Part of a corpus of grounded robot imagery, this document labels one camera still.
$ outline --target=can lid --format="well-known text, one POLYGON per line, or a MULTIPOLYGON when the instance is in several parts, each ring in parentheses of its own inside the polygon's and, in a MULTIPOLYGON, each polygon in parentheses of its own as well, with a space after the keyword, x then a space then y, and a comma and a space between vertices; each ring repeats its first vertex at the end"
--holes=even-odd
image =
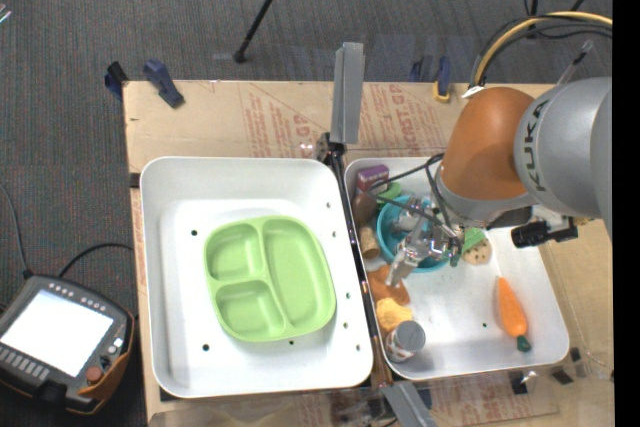
POLYGON ((400 346, 411 352, 422 349, 427 340, 424 329, 414 320, 401 322, 396 328, 396 337, 400 346))

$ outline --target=yellow cable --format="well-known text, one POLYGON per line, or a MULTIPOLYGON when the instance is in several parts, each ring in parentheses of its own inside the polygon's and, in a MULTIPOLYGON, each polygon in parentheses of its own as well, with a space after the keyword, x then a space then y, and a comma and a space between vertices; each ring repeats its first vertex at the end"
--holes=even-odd
POLYGON ((564 18, 578 18, 582 20, 588 20, 592 22, 600 22, 605 25, 613 26, 613 20, 611 18, 607 18, 606 16, 596 15, 593 13, 584 13, 582 11, 556 11, 554 13, 548 13, 544 15, 544 17, 536 17, 529 18, 524 22, 519 23, 515 27, 512 27, 507 32, 505 32, 502 36, 500 36, 485 52, 484 56, 480 60, 478 64, 478 69, 476 71, 475 76, 473 77, 472 86, 478 85, 480 80, 482 79, 482 74, 484 73, 484 69, 487 66, 487 63, 491 60, 493 55, 498 51, 498 49, 503 45, 505 41, 507 41, 511 36, 517 34, 523 29, 530 27, 531 25, 535 25, 540 22, 548 22, 550 18, 548 17, 564 17, 564 18))

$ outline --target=gray carpet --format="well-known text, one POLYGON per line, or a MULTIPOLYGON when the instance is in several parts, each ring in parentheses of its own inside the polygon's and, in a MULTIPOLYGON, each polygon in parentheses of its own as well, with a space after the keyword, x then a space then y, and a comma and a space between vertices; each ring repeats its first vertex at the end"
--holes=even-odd
MULTIPOLYGON (((146 60, 175 79, 333 80, 335 51, 364 44, 366 81, 406 81, 425 56, 452 80, 469 82, 476 55, 504 23, 527 14, 525 0, 274 0, 238 64, 239 48, 264 0, 0 0, 0 184, 10 194, 34 272, 56 273, 86 247, 132 243, 122 105, 104 87, 118 61, 144 79, 146 60)), ((577 0, 539 0, 537 14, 577 0)), ((526 0, 529 8, 532 0, 526 0)), ((612 16, 613 0, 580 10, 612 16)), ((600 36, 524 39, 501 53, 489 82, 555 82, 587 38, 594 50, 575 78, 612 74, 611 40, 600 36)), ((12 218, 0 198, 0 302, 21 287, 12 218)), ((68 277, 137 310, 132 255, 98 250, 68 277)), ((112 401, 96 416, 57 412, 0 387, 4 427, 141 427, 140 358, 134 355, 112 401)))

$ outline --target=white plastic tray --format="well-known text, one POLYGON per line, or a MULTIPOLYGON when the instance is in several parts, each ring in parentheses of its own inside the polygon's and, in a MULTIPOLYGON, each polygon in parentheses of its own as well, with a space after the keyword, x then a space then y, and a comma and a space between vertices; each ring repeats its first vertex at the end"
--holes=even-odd
MULTIPOLYGON (((361 169, 385 164, 396 175, 424 164, 424 158, 365 158, 352 162, 345 171, 350 198, 361 169)), ((404 193, 429 195, 425 171, 399 180, 404 193)), ((493 253, 485 264, 460 260, 457 267, 445 265, 432 272, 413 272, 404 284, 416 320, 424 329, 425 348, 403 363, 387 361, 399 375, 411 380, 453 377, 480 372, 549 365, 562 360, 569 350, 569 334, 540 251, 518 249, 511 242, 510 228, 486 232, 493 253), (516 341, 499 325, 495 283, 507 278, 527 316, 529 352, 516 349, 516 341)), ((384 260, 364 260, 374 270, 384 260)))
POLYGON ((332 171, 311 159, 162 157, 140 179, 152 366, 181 398, 352 387, 373 355, 360 283, 332 171), (246 342, 220 325, 205 281, 203 246, 216 227, 288 215, 316 234, 336 293, 323 328, 246 342))

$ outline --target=blue bowl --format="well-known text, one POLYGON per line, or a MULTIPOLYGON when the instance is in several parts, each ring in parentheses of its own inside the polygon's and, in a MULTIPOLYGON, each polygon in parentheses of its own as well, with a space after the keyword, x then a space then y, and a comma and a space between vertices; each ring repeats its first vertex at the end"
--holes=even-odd
MULTIPOLYGON (((404 204, 408 199, 409 196, 398 196, 395 201, 404 204)), ((429 206, 429 201, 425 199, 422 203, 422 208, 427 206, 429 206)), ((399 206, 387 203, 382 207, 382 210, 380 210, 380 214, 378 215, 378 220, 376 222, 376 236, 378 237, 378 244, 380 244, 380 249, 382 250, 382 258, 384 258, 384 260, 389 264, 393 263, 393 260, 395 259, 393 248, 395 248, 396 245, 407 235, 407 232, 400 231, 393 233, 391 231, 393 221, 398 218, 401 211, 402 208, 399 206)), ((443 258, 440 261, 425 258, 413 272, 434 271, 445 265, 448 261, 448 258, 443 258)))

